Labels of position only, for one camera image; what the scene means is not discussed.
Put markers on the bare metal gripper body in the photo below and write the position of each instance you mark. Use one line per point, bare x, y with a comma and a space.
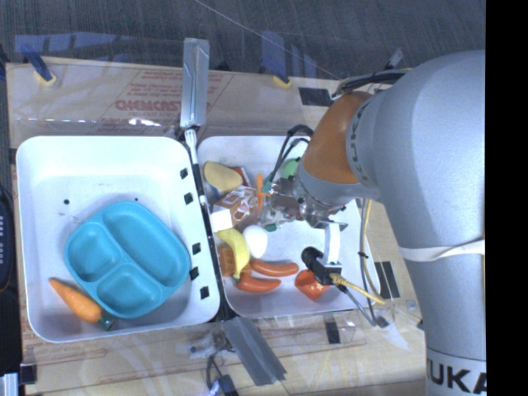
288, 202

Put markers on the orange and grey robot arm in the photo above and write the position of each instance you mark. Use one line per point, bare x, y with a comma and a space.
416, 171

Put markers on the thin orange carrot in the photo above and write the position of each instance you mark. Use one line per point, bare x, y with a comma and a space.
260, 188

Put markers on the brown and white carton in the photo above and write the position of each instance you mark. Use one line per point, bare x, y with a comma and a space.
239, 204

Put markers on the white egg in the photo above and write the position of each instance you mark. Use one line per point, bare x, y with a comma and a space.
255, 241

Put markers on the red carton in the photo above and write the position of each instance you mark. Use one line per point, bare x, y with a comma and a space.
244, 175

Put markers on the white plastic tray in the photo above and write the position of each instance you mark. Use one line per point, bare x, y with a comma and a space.
103, 167
247, 151

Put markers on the yellow banana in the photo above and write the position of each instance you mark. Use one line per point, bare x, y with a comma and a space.
239, 248

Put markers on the orange sausage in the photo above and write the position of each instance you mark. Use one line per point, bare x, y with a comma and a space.
274, 268
257, 284

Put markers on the yellow bread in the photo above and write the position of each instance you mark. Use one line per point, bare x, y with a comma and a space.
222, 176

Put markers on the orange biscuit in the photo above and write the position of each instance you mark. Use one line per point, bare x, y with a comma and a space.
226, 260

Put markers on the red cup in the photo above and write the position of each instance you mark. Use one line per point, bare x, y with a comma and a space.
307, 288

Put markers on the blue divided plate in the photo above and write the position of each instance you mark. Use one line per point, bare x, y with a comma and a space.
136, 246

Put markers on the brown cardboard board red print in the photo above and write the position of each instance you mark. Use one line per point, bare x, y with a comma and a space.
123, 93

